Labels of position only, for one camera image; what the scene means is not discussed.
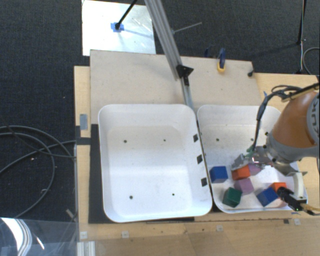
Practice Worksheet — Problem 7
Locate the purple cube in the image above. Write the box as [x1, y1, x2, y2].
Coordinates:
[233, 177, 255, 196]
[248, 163, 264, 177]

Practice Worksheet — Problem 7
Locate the blue cube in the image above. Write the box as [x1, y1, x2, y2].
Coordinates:
[256, 187, 280, 208]
[209, 165, 229, 184]

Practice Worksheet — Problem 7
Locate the black cylinder on white bracket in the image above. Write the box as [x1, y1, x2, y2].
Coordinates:
[276, 171, 308, 212]

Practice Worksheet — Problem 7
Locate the green cube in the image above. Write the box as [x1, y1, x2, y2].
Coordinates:
[221, 187, 243, 209]

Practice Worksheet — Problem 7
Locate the white plastic tray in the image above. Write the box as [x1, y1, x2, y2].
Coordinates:
[196, 104, 309, 214]
[97, 103, 214, 224]

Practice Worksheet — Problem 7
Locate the pale wood board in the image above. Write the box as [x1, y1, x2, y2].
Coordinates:
[89, 49, 263, 126]

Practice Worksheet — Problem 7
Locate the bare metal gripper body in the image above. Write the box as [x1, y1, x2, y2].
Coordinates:
[247, 144, 308, 177]

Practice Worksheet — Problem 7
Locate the orange cube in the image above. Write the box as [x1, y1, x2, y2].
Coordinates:
[269, 181, 288, 195]
[231, 164, 252, 181]

